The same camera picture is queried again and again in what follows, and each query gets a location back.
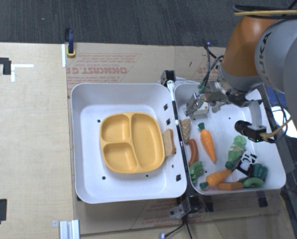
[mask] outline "green toy vegetable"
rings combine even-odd
[[[264,184],[268,174],[268,168],[262,164],[254,164],[251,168],[249,177],[242,184],[245,188],[258,188]]]
[[[204,172],[203,164],[201,161],[196,161],[189,167],[190,177],[192,179],[192,183],[197,182],[197,178],[201,176]]]

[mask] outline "toy bread slice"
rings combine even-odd
[[[165,156],[171,156],[176,153],[176,148],[174,144],[174,133],[173,130],[167,129],[163,133],[163,141],[164,141],[164,148],[165,148]]]
[[[182,130],[183,138],[184,138],[184,143],[189,142],[189,135],[190,135],[190,119],[180,119],[180,128]]]

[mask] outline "toy carrot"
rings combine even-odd
[[[232,172],[232,170],[230,169],[226,169],[226,170],[222,170],[222,171],[218,171],[218,172],[214,172],[209,174],[206,177],[206,181],[202,182],[199,184],[199,186],[202,189],[205,189],[207,186],[209,187],[213,187],[218,185],[220,182],[222,182],[225,178],[227,178],[227,176]]]
[[[213,145],[213,140],[212,140],[212,136],[209,130],[204,128],[204,123],[200,123],[198,124],[198,127],[201,129],[200,132],[200,139],[201,142],[204,146],[204,148],[206,149],[209,157],[212,159],[213,162],[216,162],[216,154],[214,151],[214,145]]]

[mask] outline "white tray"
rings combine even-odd
[[[183,120],[188,118],[184,113],[184,108],[186,107],[187,101],[192,97],[192,94],[197,92],[198,84],[181,84],[175,88],[175,99],[177,102],[179,119]],[[259,91],[254,90],[247,96],[247,99],[261,99]],[[260,109],[262,123],[267,127],[267,132],[271,132],[263,104],[260,104]],[[228,149],[231,146],[234,137],[240,135],[234,129],[235,123],[238,120],[251,122],[251,114],[248,107],[239,108],[235,105],[223,105],[221,110],[216,113],[213,113],[210,109],[206,115],[192,116],[191,119],[190,138],[195,139],[197,142],[199,160],[203,162],[203,167],[206,171],[206,173],[198,178],[197,183],[194,185],[197,192],[203,195],[217,195],[245,191],[273,190],[280,189],[284,186],[286,182],[286,174],[276,145],[267,142],[254,143],[247,140],[247,152],[250,152],[257,157],[255,163],[261,163],[268,168],[268,175],[264,185],[260,188],[247,188],[235,191],[222,191],[218,190],[216,187],[208,187],[206,190],[202,190],[199,183],[205,182],[205,178],[208,174],[225,169],[224,165],[227,161]],[[198,124],[201,122],[204,122],[205,128],[212,134],[217,157],[216,163],[212,162],[200,141],[200,129],[198,128]],[[188,144],[185,144],[185,151],[187,159],[189,160],[191,150]]]
[[[184,194],[187,179],[167,88],[160,84],[83,83],[72,89],[71,105],[75,186],[81,200],[96,204],[176,198]],[[101,155],[100,122],[109,115],[125,112],[148,113],[158,121],[161,132],[172,129],[177,153],[166,157],[162,166],[151,172],[111,171]]]

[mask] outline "sausage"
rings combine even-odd
[[[190,139],[188,143],[189,143],[190,150],[192,152],[188,166],[191,166],[196,161],[198,161],[198,147],[194,139]]]

